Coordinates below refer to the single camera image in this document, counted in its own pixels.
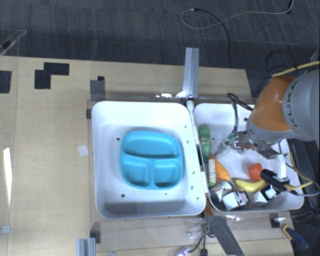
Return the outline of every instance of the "wooden table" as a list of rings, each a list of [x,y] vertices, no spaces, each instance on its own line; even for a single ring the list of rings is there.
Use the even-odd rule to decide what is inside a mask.
[[[43,70],[44,62],[68,63],[69,75],[52,75],[51,89],[34,89],[35,70]],[[78,150],[88,146],[90,80],[104,76],[107,93],[175,95],[182,90],[184,67],[3,56],[0,70],[12,71],[10,93],[0,94],[0,145],[2,150],[10,148],[12,162],[10,208],[0,166],[0,221],[2,226],[10,225],[10,233],[0,234],[0,255],[74,256],[76,240],[87,239],[91,229],[89,158]],[[244,70],[200,68],[200,94],[225,96],[227,92],[251,97]],[[283,216],[290,224],[290,215]],[[167,231],[175,226],[170,223]],[[169,232],[169,245],[154,246],[157,237],[148,243],[146,235],[162,234],[163,226],[149,227],[145,222],[140,229],[124,230],[122,222],[109,224],[114,229],[107,250],[116,250],[118,256],[172,256],[181,245],[196,242]],[[183,234],[182,225],[179,228],[178,234]],[[233,233],[246,255],[293,255],[279,228],[261,226],[243,232],[236,227]],[[257,239],[259,233],[266,235]],[[216,239],[207,242],[210,253],[224,255]]]

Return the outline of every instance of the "green bottle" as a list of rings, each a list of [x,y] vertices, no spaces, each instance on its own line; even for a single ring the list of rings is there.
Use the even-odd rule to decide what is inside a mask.
[[[212,148],[211,131],[208,125],[202,124],[198,128],[198,133],[199,133],[203,162],[207,164],[209,161],[209,154]]]

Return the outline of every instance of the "yellow banana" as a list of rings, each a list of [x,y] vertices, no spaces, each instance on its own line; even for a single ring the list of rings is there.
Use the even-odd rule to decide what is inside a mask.
[[[236,179],[234,184],[241,190],[244,190],[249,193],[255,193],[259,190],[262,190],[266,184],[264,180],[259,180],[255,182],[249,182],[242,179]]]

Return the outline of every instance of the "blue plate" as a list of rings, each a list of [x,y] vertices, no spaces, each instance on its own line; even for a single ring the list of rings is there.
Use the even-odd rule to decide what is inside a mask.
[[[183,169],[180,143],[167,133],[135,130],[121,141],[120,171],[130,186],[171,189],[181,181]]]

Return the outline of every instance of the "red object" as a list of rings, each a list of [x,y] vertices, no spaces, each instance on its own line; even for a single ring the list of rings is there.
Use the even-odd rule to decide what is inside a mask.
[[[260,163],[255,163],[248,167],[249,176],[251,179],[255,181],[262,181],[263,179],[260,177],[260,173],[262,171],[262,166]]]

